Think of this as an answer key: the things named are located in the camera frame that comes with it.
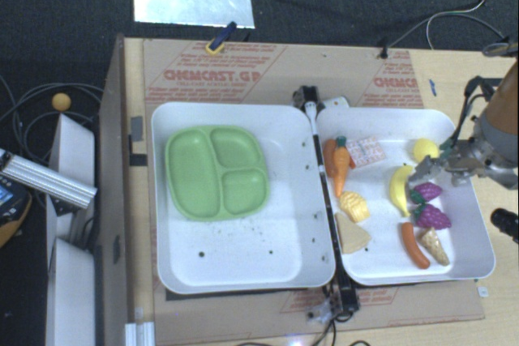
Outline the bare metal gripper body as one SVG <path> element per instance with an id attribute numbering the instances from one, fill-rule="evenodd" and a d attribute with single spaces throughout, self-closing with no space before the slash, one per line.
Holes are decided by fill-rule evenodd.
<path id="1" fill-rule="evenodd" d="M 516 143 L 493 146 L 485 139 L 451 139 L 440 145 L 443 170 L 452 184 L 460 186 L 472 177 L 489 178 L 504 188 L 517 188 L 518 147 Z"/>

